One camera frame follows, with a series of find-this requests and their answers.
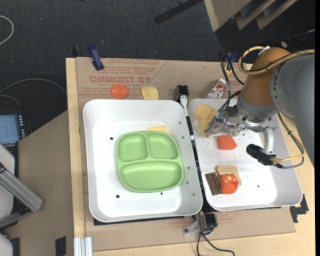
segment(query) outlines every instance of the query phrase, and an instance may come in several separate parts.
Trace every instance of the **green plate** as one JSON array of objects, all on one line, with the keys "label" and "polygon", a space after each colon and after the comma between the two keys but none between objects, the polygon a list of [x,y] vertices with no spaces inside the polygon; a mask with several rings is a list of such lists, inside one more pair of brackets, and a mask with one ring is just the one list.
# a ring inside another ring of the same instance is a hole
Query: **green plate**
[{"label": "green plate", "polygon": [[184,168],[176,140],[161,131],[135,131],[116,144],[122,184],[135,192],[170,190],[182,182]]}]

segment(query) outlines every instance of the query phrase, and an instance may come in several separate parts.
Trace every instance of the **blue object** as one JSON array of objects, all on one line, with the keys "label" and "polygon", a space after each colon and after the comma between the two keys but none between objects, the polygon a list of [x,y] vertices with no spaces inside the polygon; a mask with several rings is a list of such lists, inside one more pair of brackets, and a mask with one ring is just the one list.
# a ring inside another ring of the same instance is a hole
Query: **blue object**
[{"label": "blue object", "polygon": [[[233,52],[231,53],[231,56],[230,56],[230,62],[231,62],[231,64],[233,64],[233,63],[235,62],[236,57],[237,57],[237,52],[236,52],[236,51],[233,51]],[[230,66],[229,62],[228,62],[228,65],[226,66],[226,70],[228,70],[228,71],[231,70],[231,66]]]},{"label": "blue object", "polygon": [[98,48],[94,44],[90,44],[87,49],[88,49],[89,57],[93,58],[92,64],[95,67],[95,69],[103,70],[105,67],[101,62]]}]

